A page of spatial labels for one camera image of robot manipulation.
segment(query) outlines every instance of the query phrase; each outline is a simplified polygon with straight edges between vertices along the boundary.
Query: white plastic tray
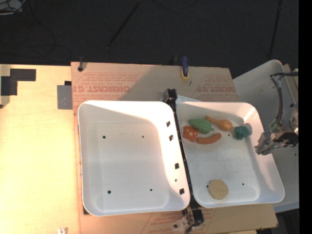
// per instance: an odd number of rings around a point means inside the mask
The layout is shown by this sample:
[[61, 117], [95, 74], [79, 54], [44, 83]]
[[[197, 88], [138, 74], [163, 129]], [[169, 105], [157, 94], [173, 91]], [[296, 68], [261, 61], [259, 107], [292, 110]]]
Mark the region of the white plastic tray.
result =
[[78, 109], [82, 193], [92, 215], [177, 211], [190, 192], [173, 111], [158, 101], [87, 101]]
[[[272, 155], [258, 156], [254, 146], [263, 132], [257, 110], [244, 102], [183, 102], [178, 105], [177, 118], [180, 131], [188, 120], [210, 116], [227, 119], [233, 130], [224, 132], [213, 125], [213, 133], [222, 138], [214, 144], [198, 144], [182, 139], [196, 201], [203, 207], [215, 208], [258, 203], [276, 203], [284, 197], [281, 182]], [[234, 129], [250, 124], [252, 135], [237, 140]], [[214, 199], [208, 190], [214, 179], [222, 179], [229, 188], [224, 199]]]

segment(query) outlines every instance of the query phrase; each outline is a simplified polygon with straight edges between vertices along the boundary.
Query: cardboard sheet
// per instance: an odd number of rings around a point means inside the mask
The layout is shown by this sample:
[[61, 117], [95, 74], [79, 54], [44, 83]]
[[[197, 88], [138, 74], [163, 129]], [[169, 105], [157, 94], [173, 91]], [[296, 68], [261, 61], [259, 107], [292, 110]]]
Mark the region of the cardboard sheet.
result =
[[[72, 92], [76, 135], [80, 232], [82, 234], [171, 234], [182, 212], [126, 214], [96, 217], [85, 214], [82, 204], [80, 145], [77, 110], [87, 100], [155, 101], [166, 89], [201, 101], [238, 101], [228, 68], [189, 67], [189, 79], [180, 66], [72, 62]], [[205, 222], [193, 234], [213, 234], [276, 227], [271, 204], [202, 209]]]

